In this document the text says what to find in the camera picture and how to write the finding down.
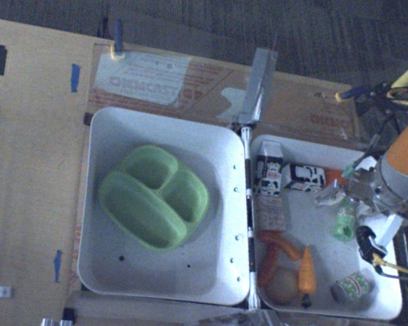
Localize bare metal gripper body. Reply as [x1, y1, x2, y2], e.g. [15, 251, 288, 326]
[342, 163, 408, 217]

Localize orange cube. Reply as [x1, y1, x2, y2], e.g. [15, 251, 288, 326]
[323, 167, 350, 189]

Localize clear green plastic bottle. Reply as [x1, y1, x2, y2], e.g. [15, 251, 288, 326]
[331, 193, 361, 244]

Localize white plastic tray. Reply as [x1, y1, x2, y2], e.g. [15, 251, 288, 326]
[63, 103, 277, 318]
[223, 131, 408, 326]

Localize black white cow print carton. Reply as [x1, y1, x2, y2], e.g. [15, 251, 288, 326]
[279, 160, 329, 197]

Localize upright cow print milk carton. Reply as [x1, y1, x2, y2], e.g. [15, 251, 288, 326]
[250, 137, 290, 200]

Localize orange carrot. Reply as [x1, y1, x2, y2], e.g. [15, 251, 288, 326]
[293, 244, 325, 310]

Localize straight red sausage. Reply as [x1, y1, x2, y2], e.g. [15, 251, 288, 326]
[256, 241, 283, 291]

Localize green and white can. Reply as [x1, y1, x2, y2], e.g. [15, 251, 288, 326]
[328, 266, 375, 309]

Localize brown cardboard board red print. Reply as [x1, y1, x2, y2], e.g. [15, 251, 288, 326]
[47, 37, 408, 326]

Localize green divided plate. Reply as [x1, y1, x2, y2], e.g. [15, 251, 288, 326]
[90, 136, 219, 258]

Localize black cylinder on white bracket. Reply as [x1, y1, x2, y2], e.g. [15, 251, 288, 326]
[349, 207, 404, 269]

